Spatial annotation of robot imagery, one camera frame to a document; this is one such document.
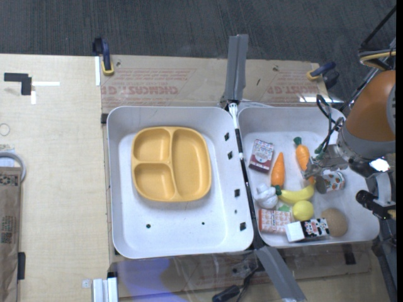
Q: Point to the small green packet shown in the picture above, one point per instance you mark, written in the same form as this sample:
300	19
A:
284	207

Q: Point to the yellow divided plate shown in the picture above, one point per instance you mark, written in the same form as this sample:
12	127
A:
189	162

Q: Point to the white garlic bulb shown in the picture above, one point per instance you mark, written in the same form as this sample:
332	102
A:
267	197

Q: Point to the brown paper bag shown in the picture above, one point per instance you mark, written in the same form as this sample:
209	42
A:
9	231

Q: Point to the red and white carton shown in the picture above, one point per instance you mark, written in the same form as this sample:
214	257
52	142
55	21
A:
261	156

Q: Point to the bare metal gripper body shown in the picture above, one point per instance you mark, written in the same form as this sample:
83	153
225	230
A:
333	157

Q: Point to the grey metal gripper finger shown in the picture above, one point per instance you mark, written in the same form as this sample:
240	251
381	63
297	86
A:
315	162
308	172

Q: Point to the brown bread roll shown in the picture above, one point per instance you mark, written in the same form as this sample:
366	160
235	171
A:
335	222

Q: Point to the white plastic tray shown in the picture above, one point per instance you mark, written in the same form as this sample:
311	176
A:
283	124
182	228

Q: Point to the orange carrot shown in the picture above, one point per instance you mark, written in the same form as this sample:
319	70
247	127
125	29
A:
278	171
302	154

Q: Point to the orange and white packet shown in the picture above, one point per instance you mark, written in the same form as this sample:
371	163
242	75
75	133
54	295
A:
272	221

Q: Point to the yellow banana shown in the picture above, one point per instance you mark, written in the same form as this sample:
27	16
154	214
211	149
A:
296	195

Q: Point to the white can with orange print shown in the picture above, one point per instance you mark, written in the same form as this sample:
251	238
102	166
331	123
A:
334	182

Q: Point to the yellow lemon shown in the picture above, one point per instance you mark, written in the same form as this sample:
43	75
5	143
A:
303	210

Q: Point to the black cylinder on white bracket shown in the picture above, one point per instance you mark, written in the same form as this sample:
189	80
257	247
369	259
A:
376	200

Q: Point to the brown cardboard board red print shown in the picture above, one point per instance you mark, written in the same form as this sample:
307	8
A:
176	87

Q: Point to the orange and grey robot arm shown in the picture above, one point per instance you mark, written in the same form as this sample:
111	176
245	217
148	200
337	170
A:
368	118

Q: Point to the black and white milk carton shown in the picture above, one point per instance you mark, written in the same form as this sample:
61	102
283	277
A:
310	230

